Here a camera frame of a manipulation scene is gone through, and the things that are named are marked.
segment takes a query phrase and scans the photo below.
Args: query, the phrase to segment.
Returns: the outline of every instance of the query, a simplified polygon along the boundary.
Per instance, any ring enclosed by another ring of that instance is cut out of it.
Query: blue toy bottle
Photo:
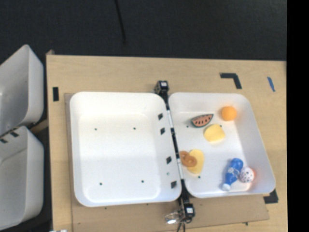
[[[225,174],[225,182],[222,185],[223,191],[230,191],[231,184],[237,181],[239,173],[243,167],[243,161],[239,158],[234,158],[231,160],[227,172]]]

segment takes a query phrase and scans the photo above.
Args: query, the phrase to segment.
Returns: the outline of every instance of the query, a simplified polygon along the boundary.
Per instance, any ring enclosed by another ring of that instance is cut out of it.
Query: white bottle cap
[[[231,189],[231,186],[229,184],[224,183],[222,185],[222,190],[223,191],[230,191],[230,189]]]

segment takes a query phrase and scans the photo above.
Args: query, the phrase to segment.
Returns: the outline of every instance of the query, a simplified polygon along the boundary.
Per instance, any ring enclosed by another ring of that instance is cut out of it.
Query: toy watermelon
[[[194,117],[191,120],[191,122],[196,127],[203,127],[203,126],[206,126],[211,121],[212,117],[213,117],[213,114],[200,115],[200,116]]]

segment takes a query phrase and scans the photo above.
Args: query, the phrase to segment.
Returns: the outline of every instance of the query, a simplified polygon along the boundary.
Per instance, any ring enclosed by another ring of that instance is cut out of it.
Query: wooden table
[[[70,184],[64,98],[80,91],[152,92],[158,80],[168,80],[170,94],[239,93],[248,98],[279,197],[272,204],[265,204],[262,195],[191,199],[197,215],[187,231],[287,231],[285,62],[60,55],[47,55],[46,61],[54,230],[175,231],[177,227],[164,223],[173,202],[87,208],[76,201]],[[242,88],[220,73],[234,73]]]

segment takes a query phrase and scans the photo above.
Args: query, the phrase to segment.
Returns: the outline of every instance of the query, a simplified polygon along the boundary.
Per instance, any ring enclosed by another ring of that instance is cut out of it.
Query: brown pretzel
[[[180,159],[182,161],[182,164],[186,167],[194,167],[197,164],[197,159],[193,156],[190,156],[188,152],[181,151],[180,153]]]

